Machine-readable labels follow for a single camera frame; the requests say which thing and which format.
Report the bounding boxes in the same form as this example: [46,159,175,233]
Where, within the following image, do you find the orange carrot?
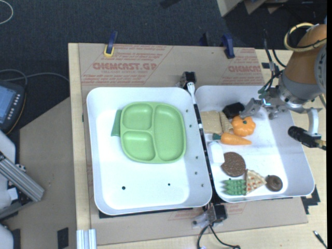
[212,132,252,146]

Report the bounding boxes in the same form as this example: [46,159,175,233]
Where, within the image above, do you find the brown doughnut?
[265,174,283,192]

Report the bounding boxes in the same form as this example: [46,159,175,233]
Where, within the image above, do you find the black box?
[222,102,246,119]

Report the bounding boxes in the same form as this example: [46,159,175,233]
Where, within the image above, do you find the green divided plate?
[110,102,187,164]

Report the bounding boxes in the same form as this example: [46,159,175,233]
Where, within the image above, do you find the beige waffle cone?
[219,112,233,133]

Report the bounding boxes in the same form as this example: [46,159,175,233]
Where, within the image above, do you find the white plastic tray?
[86,87,213,216]
[194,85,315,203]

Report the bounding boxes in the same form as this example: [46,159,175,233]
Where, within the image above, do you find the brown biscuit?
[220,151,246,178]

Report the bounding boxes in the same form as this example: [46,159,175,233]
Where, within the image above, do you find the pizza slice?
[244,169,268,196]

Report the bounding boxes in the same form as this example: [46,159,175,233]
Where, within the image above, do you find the white bottle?
[208,141,225,164]

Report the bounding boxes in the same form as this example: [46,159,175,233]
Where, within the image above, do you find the brown cardboard board red print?
[77,43,309,246]

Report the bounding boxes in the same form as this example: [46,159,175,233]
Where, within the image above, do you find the black pen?
[313,230,327,249]

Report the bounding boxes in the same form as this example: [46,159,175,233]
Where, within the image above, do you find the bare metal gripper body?
[261,93,312,114]

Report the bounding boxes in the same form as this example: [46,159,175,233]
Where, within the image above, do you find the orange pumpkin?
[230,115,256,137]

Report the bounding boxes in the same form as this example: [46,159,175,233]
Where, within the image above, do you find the green pea pods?
[222,179,247,196]

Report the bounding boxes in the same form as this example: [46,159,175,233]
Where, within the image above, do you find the black block with thin wires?
[191,203,229,228]
[178,71,197,88]

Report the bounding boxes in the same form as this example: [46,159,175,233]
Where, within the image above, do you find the thin black and white rod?
[187,82,216,205]

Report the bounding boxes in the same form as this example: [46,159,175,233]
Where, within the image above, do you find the black cylinder on white bracket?
[287,107,324,149]

